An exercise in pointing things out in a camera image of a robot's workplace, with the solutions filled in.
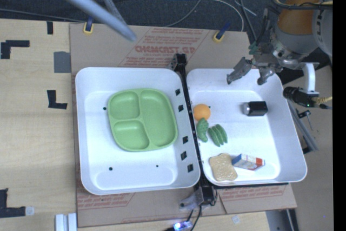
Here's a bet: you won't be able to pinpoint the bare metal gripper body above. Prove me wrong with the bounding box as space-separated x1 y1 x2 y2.
252 41 307 74

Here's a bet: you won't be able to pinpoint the black can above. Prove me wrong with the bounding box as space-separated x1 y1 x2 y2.
242 101 269 117

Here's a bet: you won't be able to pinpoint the orange toy fruit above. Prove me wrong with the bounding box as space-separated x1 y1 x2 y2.
192 103 211 121

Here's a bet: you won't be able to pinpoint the white plastic tray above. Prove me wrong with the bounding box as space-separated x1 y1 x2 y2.
75 67 201 196
186 68 308 187

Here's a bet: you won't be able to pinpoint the green toy pea pods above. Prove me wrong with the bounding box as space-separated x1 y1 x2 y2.
207 123 229 148

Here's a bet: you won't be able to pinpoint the blue white orange carton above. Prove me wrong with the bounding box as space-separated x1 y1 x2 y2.
231 153 266 171

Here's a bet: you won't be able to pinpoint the toy bread slice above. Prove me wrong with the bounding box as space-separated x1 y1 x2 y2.
208 153 238 182

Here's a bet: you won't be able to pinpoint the green divided plate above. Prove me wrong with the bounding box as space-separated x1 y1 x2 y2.
107 88 179 153

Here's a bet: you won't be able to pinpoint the brown cardboard board red print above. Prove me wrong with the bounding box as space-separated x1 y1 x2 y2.
69 23 298 228

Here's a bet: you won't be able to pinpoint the black cylinder on white bracket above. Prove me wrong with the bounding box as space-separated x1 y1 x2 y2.
282 62 320 108

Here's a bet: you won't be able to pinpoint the black block with thin wires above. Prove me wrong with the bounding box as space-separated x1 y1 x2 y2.
168 52 188 72
178 185 218 212

